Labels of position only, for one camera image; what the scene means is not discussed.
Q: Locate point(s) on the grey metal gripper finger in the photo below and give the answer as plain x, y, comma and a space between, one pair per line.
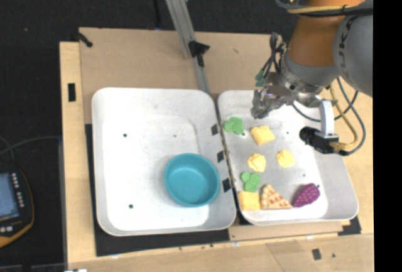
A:
257, 105
270, 106

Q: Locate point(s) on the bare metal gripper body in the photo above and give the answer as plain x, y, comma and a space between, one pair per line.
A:
290, 90

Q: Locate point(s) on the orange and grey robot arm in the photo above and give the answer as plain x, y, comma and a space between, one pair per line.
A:
317, 38

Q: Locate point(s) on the yellow bread slice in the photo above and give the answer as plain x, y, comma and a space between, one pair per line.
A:
263, 135

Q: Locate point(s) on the green broccoli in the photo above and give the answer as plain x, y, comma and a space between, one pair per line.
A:
251, 182
234, 125

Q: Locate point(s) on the yellow ridged toy food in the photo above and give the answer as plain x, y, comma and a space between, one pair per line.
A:
285, 159
257, 163

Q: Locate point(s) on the white plastic tray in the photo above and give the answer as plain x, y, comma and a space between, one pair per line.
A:
326, 176
141, 151

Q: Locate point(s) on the pizza slice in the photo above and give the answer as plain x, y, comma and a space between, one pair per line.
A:
273, 199

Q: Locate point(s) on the yellow square bread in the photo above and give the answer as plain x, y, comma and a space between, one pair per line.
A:
248, 201

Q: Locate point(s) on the purple grapes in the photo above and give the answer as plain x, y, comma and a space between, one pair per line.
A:
306, 195

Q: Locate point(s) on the blue bowl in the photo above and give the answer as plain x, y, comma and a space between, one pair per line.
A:
191, 181

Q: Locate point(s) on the brown cardboard board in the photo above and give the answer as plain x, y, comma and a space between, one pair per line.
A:
138, 60

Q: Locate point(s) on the black cylinder on white bracket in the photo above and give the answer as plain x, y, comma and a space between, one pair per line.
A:
320, 139

